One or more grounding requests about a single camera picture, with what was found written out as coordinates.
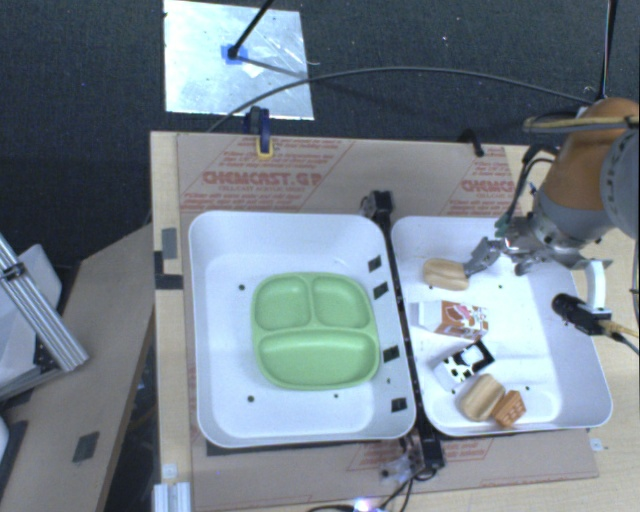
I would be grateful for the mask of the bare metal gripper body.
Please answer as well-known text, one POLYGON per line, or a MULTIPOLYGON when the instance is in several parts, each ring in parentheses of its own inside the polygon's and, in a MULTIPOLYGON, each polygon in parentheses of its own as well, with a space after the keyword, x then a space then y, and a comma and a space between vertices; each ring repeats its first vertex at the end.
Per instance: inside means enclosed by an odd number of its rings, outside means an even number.
POLYGON ((589 259, 581 250, 600 238, 601 227, 595 223, 578 224, 577 232, 569 234, 546 215, 503 218, 503 253, 512 261, 515 255, 535 253, 539 263, 586 266, 589 259))

